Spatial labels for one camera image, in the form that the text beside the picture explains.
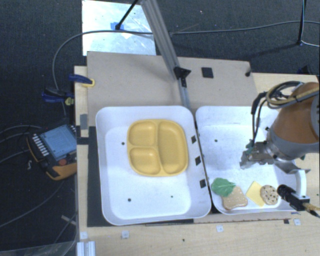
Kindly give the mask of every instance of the yellow plate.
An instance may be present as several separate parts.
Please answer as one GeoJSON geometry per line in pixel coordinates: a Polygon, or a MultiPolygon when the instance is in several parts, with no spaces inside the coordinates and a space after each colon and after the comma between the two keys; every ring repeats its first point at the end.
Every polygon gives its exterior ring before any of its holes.
{"type": "Polygon", "coordinates": [[[134,122],[127,133],[127,153],[132,169],[145,176],[178,175],[189,162],[184,130],[165,119],[134,122]]]}

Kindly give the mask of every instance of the black clamp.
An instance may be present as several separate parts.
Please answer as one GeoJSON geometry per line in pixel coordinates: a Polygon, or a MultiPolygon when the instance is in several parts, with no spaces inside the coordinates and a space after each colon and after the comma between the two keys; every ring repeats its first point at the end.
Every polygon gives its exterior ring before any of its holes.
{"type": "Polygon", "coordinates": [[[186,77],[191,73],[191,70],[176,66],[173,69],[173,72],[175,74],[176,79],[181,79],[182,87],[187,88],[186,77]]]}

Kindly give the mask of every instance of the table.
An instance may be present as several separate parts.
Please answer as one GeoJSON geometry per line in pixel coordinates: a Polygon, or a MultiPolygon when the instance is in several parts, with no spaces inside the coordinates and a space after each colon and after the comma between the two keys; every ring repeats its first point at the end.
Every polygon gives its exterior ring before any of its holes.
{"type": "MultiPolygon", "coordinates": [[[[87,74],[76,66],[75,73],[87,74]]],[[[258,92],[291,80],[316,82],[313,75],[251,73],[258,92]]],[[[76,124],[88,113],[88,89],[75,83],[76,124]]],[[[87,137],[88,131],[81,130],[87,137]]],[[[77,200],[80,241],[95,241],[96,255],[316,255],[320,250],[320,219],[300,212],[289,224],[283,220],[194,223],[180,225],[131,225],[87,227],[88,146],[77,146],[77,200]],[[122,238],[129,231],[129,238],[122,238]]],[[[307,174],[307,194],[319,206],[319,154],[309,154],[297,166],[311,168],[307,174]]]]}

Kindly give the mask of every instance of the yellow cheese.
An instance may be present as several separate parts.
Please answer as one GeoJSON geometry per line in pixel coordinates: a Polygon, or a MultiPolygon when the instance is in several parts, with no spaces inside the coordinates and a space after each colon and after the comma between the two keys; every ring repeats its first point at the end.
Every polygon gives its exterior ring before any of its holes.
{"type": "Polygon", "coordinates": [[[245,193],[245,195],[254,201],[258,206],[263,207],[265,205],[265,202],[262,200],[260,196],[260,189],[262,186],[254,181],[252,182],[251,186],[249,187],[248,191],[245,193]]]}

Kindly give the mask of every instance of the black floor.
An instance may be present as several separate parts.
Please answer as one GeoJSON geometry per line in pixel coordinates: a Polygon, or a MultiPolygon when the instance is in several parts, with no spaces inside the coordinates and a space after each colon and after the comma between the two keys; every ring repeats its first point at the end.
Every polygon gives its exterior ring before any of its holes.
{"type": "MultiPolygon", "coordinates": [[[[119,0],[110,2],[131,3],[119,0]]],[[[170,32],[230,30],[286,21],[299,21],[302,0],[159,0],[170,32]]],[[[54,86],[51,64],[58,47],[82,31],[81,0],[0,1],[0,132],[17,124],[45,127],[59,121],[63,109],[45,103],[41,92],[54,86]]],[[[308,0],[305,20],[319,22],[320,2],[308,0]]],[[[320,26],[306,23],[303,40],[319,44],[320,26]]],[[[268,28],[172,36],[178,56],[249,61],[253,72],[296,74],[302,67],[319,74],[319,47],[297,45],[299,23],[268,28]]],[[[70,91],[68,74],[74,65],[85,65],[81,39],[68,44],[58,56],[59,88],[70,91]]],[[[26,127],[0,133],[0,161],[26,148],[26,127]]],[[[60,190],[30,214],[3,224],[33,209],[61,185],[49,179],[35,164],[28,170],[30,156],[21,154],[0,164],[0,251],[52,244],[75,207],[75,182],[68,178],[60,190]]],[[[71,241],[75,228],[69,226],[59,242],[71,241]]]]}

